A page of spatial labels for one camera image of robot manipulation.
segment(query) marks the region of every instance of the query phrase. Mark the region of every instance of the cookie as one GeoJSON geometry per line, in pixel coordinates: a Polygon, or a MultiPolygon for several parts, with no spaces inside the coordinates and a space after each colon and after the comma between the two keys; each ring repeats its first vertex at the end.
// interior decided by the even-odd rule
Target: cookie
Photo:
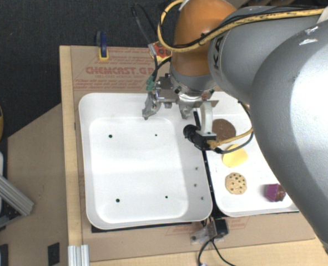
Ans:
{"type": "Polygon", "coordinates": [[[246,179],[237,172],[232,172],[225,178],[225,187],[231,194],[243,194],[246,189],[246,179]]]}
{"type": "Polygon", "coordinates": [[[225,119],[216,119],[212,124],[212,132],[216,133],[216,140],[223,141],[236,136],[236,130],[232,123],[225,119]]]}

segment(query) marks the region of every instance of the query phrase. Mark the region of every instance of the black carpet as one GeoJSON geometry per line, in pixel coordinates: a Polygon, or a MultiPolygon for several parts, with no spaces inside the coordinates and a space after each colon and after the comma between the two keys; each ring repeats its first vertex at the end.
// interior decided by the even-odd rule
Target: black carpet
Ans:
{"type": "MultiPolygon", "coordinates": [[[[4,135],[10,136],[61,102],[60,45],[93,45],[95,32],[104,30],[109,46],[144,47],[130,6],[142,4],[156,22],[167,1],[0,0],[4,135]]],[[[168,23],[168,31],[173,26],[174,22],[168,23]]]]}

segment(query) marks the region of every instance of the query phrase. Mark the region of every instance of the white plate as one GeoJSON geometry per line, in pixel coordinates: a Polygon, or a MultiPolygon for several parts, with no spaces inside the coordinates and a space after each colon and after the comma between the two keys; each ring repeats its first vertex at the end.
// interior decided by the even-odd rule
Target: white plate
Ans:
{"type": "Polygon", "coordinates": [[[201,151],[183,136],[194,124],[177,105],[148,120],[147,94],[91,93],[79,104],[87,216],[115,229],[206,219],[212,201],[201,151]]]}
{"type": "MultiPolygon", "coordinates": [[[[247,114],[236,99],[222,92],[215,92],[212,99],[219,100],[213,108],[214,119],[225,119],[232,123],[237,135],[251,128],[247,114]]],[[[248,138],[249,136],[246,136],[220,148],[224,150],[232,144],[240,145],[248,138]]],[[[255,137],[244,150],[248,154],[248,159],[234,168],[223,164],[222,155],[207,152],[218,208],[231,217],[298,211],[288,195],[280,202],[271,202],[264,196],[266,185],[278,183],[278,180],[263,157],[255,137]],[[242,195],[233,195],[225,188],[225,178],[232,172],[240,173],[246,178],[248,189],[242,195]]]]}

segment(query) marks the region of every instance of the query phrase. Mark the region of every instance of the gray robot arm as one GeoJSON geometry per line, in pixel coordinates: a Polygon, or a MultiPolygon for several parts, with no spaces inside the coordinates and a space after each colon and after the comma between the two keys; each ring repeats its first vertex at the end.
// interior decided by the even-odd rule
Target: gray robot arm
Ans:
{"type": "Polygon", "coordinates": [[[328,252],[328,20],[298,20],[216,37],[210,70],[224,91],[250,104],[266,161],[328,252]]]}

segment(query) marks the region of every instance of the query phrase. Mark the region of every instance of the cardboard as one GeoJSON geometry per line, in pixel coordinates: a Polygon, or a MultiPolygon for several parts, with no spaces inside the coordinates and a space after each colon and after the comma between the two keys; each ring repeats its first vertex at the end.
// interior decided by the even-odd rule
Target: cardboard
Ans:
{"type": "Polygon", "coordinates": [[[67,264],[67,209],[62,108],[57,105],[8,138],[8,180],[34,202],[30,215],[0,231],[9,266],[48,265],[48,247],[59,243],[67,264]]]}
{"type": "MultiPolygon", "coordinates": [[[[146,80],[154,70],[147,48],[109,47],[109,60],[99,61],[97,47],[71,46],[75,131],[77,143],[80,208],[83,244],[89,245],[91,262],[159,254],[191,252],[190,233],[201,228],[200,222],[176,226],[92,233],[85,210],[85,190],[78,104],[92,92],[143,93],[146,80]]],[[[169,64],[159,71],[168,72],[169,64]]],[[[219,248],[240,247],[315,238],[299,213],[266,214],[227,218],[229,235],[217,243],[219,248]]]]}

